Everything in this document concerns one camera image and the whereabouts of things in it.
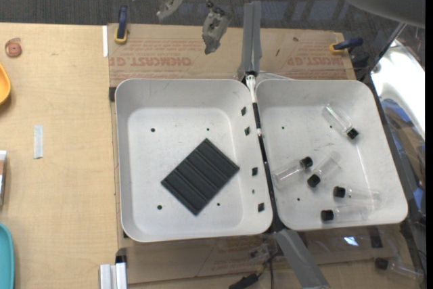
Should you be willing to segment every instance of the wooden table surface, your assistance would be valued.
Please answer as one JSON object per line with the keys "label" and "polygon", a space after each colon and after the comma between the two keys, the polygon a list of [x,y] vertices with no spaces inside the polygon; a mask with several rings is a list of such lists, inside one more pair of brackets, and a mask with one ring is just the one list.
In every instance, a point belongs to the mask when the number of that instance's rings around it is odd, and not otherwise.
{"label": "wooden table surface", "polygon": [[[16,255],[16,289],[97,288],[117,251],[108,61],[101,26],[0,24],[0,62],[12,84],[0,106],[7,150],[0,222]],[[33,128],[43,157],[33,159]]]}

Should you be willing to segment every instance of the blue and yellow clamp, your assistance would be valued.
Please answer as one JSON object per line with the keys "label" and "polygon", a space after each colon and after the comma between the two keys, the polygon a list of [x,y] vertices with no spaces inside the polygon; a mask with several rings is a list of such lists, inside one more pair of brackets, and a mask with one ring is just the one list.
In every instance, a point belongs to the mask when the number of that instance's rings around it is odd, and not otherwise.
{"label": "blue and yellow clamp", "polygon": [[353,48],[361,46],[363,43],[364,40],[362,37],[355,37],[353,39],[348,39],[340,43],[332,43],[329,46],[329,50],[333,54],[343,53],[345,49],[348,49],[350,52]]}
{"label": "blue and yellow clamp", "polygon": [[119,27],[114,33],[114,41],[120,45],[126,43],[128,37],[127,30],[127,6],[121,6],[119,10]]}

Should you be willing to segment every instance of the blue plate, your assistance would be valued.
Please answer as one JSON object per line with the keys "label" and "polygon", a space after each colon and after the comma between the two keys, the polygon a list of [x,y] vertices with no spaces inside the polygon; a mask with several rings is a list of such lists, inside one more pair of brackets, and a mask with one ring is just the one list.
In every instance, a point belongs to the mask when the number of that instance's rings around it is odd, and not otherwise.
{"label": "blue plate", "polygon": [[15,258],[12,236],[0,223],[0,289],[14,289]]}

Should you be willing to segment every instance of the clear tube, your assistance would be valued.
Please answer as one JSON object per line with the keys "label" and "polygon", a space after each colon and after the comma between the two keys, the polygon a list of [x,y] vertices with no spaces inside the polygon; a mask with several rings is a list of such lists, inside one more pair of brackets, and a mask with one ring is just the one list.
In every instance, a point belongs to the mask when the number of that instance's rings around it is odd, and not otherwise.
{"label": "clear tube", "polygon": [[294,181],[295,178],[299,178],[299,174],[305,172],[309,167],[313,165],[313,160],[306,156],[301,160],[295,160],[289,165],[281,166],[278,169],[271,172],[273,184],[283,189],[290,182]]}
{"label": "clear tube", "polygon": [[379,208],[382,205],[382,195],[376,190],[335,186],[333,195],[336,200],[345,202],[356,201],[357,203],[364,202],[372,205],[374,208]]}
{"label": "clear tube", "polygon": [[358,136],[358,131],[352,126],[352,121],[340,107],[334,103],[329,103],[322,109],[323,117],[331,123],[332,127],[345,133],[349,138],[354,139]]}
{"label": "clear tube", "polygon": [[315,169],[313,169],[313,174],[308,178],[307,183],[310,187],[314,188],[321,182],[324,175],[330,175],[332,173],[341,170],[339,161],[341,155],[335,151],[331,152],[324,158]]}
{"label": "clear tube", "polygon": [[339,223],[345,221],[366,221],[370,210],[363,205],[344,205],[321,211],[324,223]]}
{"label": "clear tube", "polygon": [[376,258],[374,261],[376,269],[386,273],[395,273],[397,275],[409,278],[410,280],[422,283],[424,273],[410,264],[397,261],[397,259]]}

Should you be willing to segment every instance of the wooden table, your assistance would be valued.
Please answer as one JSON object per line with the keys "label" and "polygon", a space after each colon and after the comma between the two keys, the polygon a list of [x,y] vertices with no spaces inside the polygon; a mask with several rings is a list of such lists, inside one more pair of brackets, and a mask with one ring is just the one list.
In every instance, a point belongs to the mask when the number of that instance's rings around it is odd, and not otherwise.
{"label": "wooden table", "polygon": [[[10,98],[0,106],[0,150],[7,150],[8,159],[0,222],[14,240],[15,289],[97,288],[99,266],[112,264],[119,249],[102,32],[102,26],[0,24],[0,45],[20,37],[23,50],[9,58],[0,47],[0,62],[12,82]],[[43,126],[39,159],[33,158],[35,125]],[[404,239],[396,241],[399,254],[410,259]],[[371,261],[321,265],[321,270],[334,289],[379,283],[382,288],[417,287],[380,277]],[[290,270],[275,276],[276,285],[283,280],[298,287]],[[266,277],[257,288],[269,287]],[[131,287],[226,288],[238,279]]]}

